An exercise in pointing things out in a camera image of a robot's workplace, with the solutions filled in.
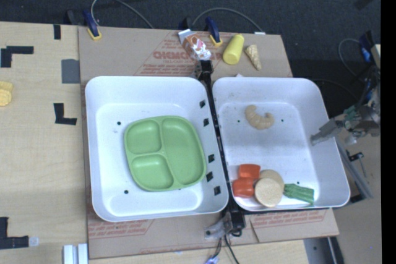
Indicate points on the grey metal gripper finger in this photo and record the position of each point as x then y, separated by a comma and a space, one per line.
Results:
326, 132

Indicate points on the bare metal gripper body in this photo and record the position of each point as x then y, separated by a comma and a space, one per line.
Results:
368, 123

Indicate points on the white plastic tray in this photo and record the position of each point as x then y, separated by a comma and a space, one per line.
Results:
278, 148
105, 148

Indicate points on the green toy beans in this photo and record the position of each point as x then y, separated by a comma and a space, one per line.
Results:
299, 193

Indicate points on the beige toy croissant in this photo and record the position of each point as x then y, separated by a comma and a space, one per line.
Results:
259, 122

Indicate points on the beige round biscuit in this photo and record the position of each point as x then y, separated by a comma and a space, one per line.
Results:
273, 175
268, 193

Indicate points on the orange toy carrot piece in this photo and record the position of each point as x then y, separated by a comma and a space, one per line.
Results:
249, 170
243, 188

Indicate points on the beige toy pizza slice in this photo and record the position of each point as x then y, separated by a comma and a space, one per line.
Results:
254, 55

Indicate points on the thin black and white rod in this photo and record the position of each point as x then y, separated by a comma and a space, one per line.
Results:
217, 130

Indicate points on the yellow mustard bottle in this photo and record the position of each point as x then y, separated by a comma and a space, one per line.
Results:
233, 49

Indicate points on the green divided plate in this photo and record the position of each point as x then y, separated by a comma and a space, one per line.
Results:
182, 148

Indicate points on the orange and white carton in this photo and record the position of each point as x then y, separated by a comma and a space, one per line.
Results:
195, 44

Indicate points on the brown cardboard board red print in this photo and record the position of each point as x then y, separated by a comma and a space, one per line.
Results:
117, 54

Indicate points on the yellow toy corn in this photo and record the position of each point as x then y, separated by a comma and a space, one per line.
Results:
5, 94

